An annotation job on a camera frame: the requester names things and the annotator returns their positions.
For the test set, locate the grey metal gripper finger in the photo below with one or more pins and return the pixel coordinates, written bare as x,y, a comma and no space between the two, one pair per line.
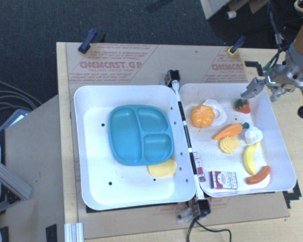
257,89
250,86

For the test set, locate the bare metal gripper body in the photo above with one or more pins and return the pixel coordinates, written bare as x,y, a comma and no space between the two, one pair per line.
282,74

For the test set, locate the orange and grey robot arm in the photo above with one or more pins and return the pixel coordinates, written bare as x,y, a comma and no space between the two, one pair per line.
300,47

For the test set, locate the red strawberry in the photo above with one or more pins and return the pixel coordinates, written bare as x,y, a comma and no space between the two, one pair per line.
243,108

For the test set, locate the white fried egg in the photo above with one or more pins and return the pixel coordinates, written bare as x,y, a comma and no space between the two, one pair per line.
220,113

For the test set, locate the white garlic bulb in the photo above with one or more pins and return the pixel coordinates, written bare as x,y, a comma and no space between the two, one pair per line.
253,135

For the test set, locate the orange carrot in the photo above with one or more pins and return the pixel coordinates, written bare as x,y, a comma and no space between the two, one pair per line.
229,130

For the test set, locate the orange pumpkin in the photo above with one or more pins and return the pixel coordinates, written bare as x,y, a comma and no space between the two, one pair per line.
202,116

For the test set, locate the yellow ridged chip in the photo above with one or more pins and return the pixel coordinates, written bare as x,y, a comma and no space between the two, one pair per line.
228,144

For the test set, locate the yellow banana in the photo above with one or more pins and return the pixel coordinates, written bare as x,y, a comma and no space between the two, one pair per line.
249,159

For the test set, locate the white plastic tray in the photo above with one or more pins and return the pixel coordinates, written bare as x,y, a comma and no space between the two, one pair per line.
275,160
96,160

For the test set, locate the thin black and white rod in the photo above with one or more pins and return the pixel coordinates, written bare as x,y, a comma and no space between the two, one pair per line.
184,120

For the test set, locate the orange sausage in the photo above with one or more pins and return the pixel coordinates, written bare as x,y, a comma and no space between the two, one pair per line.
259,176

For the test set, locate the small red and white packet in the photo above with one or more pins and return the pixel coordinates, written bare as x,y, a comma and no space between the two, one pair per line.
198,165

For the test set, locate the red and white carton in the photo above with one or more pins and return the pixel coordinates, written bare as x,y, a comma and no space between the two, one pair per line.
223,180

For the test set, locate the brown cardboard board, red print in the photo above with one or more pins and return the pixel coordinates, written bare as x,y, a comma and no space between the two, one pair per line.
141,64

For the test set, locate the yellow flat potato slice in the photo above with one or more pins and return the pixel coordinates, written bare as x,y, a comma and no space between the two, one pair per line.
164,171

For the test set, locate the blue divided plate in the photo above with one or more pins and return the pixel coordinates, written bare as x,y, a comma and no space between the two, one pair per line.
126,137

